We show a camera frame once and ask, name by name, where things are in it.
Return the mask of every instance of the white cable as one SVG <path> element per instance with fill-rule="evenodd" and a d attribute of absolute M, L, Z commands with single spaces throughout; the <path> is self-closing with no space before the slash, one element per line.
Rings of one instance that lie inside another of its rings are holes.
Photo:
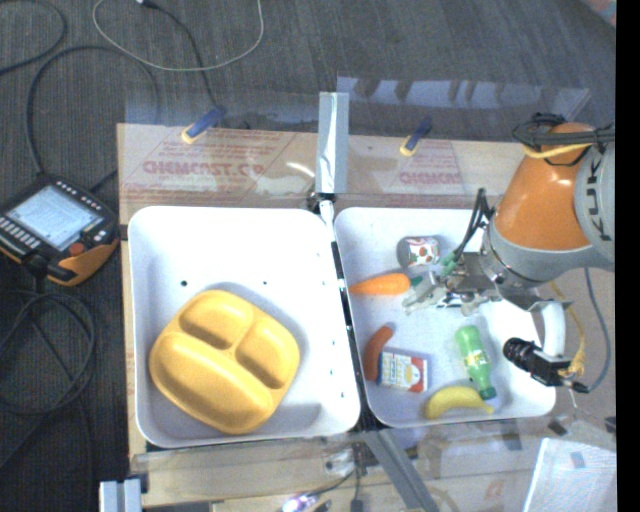
<path fill-rule="evenodd" d="M 258 17 L 260 19 L 260 34 L 258 35 L 258 39 L 256 40 L 256 42 L 245 52 L 241 53 L 240 55 L 237 55 L 236 57 L 233 57 L 229 60 L 226 60 L 224 62 L 221 62 L 219 64 L 214 64 L 212 66 L 206 66 L 206 67 L 201 67 L 201 68 L 168 68 L 168 67 L 164 67 L 164 66 L 160 66 L 158 64 L 154 64 L 153 62 L 149 62 L 146 59 L 143 59 L 142 57 L 134 54 L 133 52 L 130 52 L 129 50 L 127 50 L 126 48 L 123 48 L 122 46 L 120 46 L 118 43 L 116 43 L 113 39 L 111 39 L 107 34 L 105 34 L 105 32 L 102 30 L 102 28 L 100 28 L 100 24 L 98 23 L 98 18 L 97 18 L 97 11 L 98 8 L 100 7 L 100 5 L 102 5 L 104 3 L 105 0 L 99 0 L 98 3 L 96 3 L 93 6 L 93 12 L 92 12 L 92 17 L 93 17 L 93 24 L 95 25 L 96 29 L 98 30 L 98 32 L 100 33 L 100 35 L 102 37 L 104 37 L 110 44 L 112 44 L 113 46 L 115 46 L 116 48 L 118 48 L 118 50 L 120 50 L 121 52 L 126 53 L 127 55 L 129 55 L 129 57 L 132 57 L 140 62 L 142 62 L 143 64 L 146 64 L 147 66 L 151 66 L 153 68 L 156 69 L 160 69 L 162 71 L 179 71 L 179 72 L 190 72 L 190 71 L 211 71 L 213 69 L 219 69 L 222 68 L 224 66 L 228 66 L 229 64 L 236 62 L 244 57 L 246 57 L 247 55 L 249 55 L 253 50 L 255 50 L 260 43 L 262 42 L 262 36 L 264 35 L 264 18 L 262 16 L 262 5 L 261 5 L 261 0 L 257 0 L 257 4 L 258 4 Z"/>

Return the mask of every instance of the blue clip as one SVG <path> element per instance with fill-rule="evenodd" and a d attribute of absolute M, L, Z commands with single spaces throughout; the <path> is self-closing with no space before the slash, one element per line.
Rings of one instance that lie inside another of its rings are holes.
<path fill-rule="evenodd" d="M 422 120 L 420 126 L 416 128 L 416 131 L 413 132 L 413 135 L 409 135 L 404 139 L 402 146 L 400 146 L 400 153 L 404 156 L 413 156 L 418 150 L 418 142 L 431 131 L 431 128 L 431 117 L 427 116 Z"/>
<path fill-rule="evenodd" d="M 219 107 L 214 108 L 203 115 L 195 123 L 182 130 L 182 140 L 187 144 L 193 144 L 202 136 L 207 128 L 217 125 L 223 117 L 224 111 Z"/>

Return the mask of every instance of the brown sausage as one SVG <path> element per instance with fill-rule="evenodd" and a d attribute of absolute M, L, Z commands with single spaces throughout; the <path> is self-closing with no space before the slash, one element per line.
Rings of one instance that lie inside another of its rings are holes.
<path fill-rule="evenodd" d="M 387 341 L 393 336 L 393 330 L 387 325 L 383 325 L 378 329 L 364 347 L 364 357 L 362 361 L 362 370 L 364 378 L 367 380 L 378 379 L 378 360 L 380 352 L 386 345 Z"/>

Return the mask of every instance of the yellow plate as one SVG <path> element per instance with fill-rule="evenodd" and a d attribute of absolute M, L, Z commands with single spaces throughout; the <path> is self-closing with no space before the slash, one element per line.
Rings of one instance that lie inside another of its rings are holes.
<path fill-rule="evenodd" d="M 223 290 L 185 304 L 149 354 L 151 379 L 171 402 L 234 435 L 271 417 L 299 363 L 298 344 L 282 324 Z"/>

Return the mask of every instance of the yellow cable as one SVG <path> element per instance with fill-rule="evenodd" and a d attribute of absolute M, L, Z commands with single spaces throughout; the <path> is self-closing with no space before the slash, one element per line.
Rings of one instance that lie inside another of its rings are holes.
<path fill-rule="evenodd" d="M 555 281 L 551 281 L 549 284 L 553 289 L 553 291 L 556 293 L 556 295 L 558 295 L 560 300 L 563 300 L 565 298 L 564 294 L 562 293 L 560 288 L 558 288 L 558 285 L 556 285 Z M 587 362 L 587 354 L 585 353 L 585 350 L 584 350 L 586 346 L 584 329 L 582 328 L 580 319 L 578 318 L 578 315 L 576 315 L 576 312 L 573 309 L 573 307 L 569 306 L 567 308 L 567 311 L 569 312 L 569 314 L 571 315 L 571 318 L 576 324 L 576 329 L 578 330 L 578 337 L 580 338 L 580 345 L 578 346 L 578 350 L 576 354 L 573 356 L 573 359 L 571 360 L 571 364 L 569 365 L 569 367 L 566 370 L 559 370 L 558 374 L 560 374 L 561 377 L 569 377 L 571 375 L 575 375 L 576 377 L 582 377 L 582 375 L 584 374 L 584 367 Z"/>
<path fill-rule="evenodd" d="M 522 145 L 522 149 L 525 152 L 525 154 L 527 156 L 530 156 L 531 158 L 536 158 L 536 159 L 543 159 L 543 158 L 551 158 L 553 156 L 558 156 L 558 155 L 564 155 L 565 153 L 569 153 L 570 151 L 575 151 L 576 149 L 582 149 L 582 148 L 586 148 L 588 146 L 593 145 L 592 142 L 588 142 L 586 144 L 571 144 L 569 146 L 561 146 L 558 148 L 554 148 L 554 149 L 549 149 L 547 151 L 536 151 L 534 149 L 532 149 L 529 146 L 526 145 Z"/>

